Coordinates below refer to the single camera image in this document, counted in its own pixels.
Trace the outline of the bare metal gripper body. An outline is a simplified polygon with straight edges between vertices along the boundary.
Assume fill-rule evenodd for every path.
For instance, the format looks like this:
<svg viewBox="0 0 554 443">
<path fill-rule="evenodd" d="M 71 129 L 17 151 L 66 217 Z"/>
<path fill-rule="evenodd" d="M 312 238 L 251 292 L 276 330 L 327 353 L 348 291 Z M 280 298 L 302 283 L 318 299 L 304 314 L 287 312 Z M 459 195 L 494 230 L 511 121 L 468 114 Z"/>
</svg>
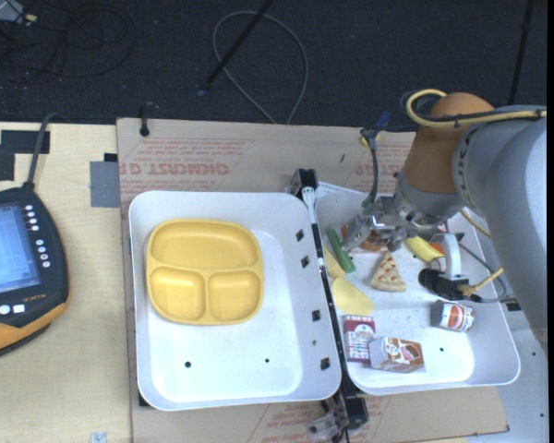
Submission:
<svg viewBox="0 0 554 443">
<path fill-rule="evenodd" d="M 430 240 L 445 222 L 445 196 L 367 196 L 353 222 L 363 222 L 368 227 L 368 237 L 375 233 L 379 240 L 388 240 L 390 231 L 395 228 L 405 228 L 406 239 Z"/>
</svg>

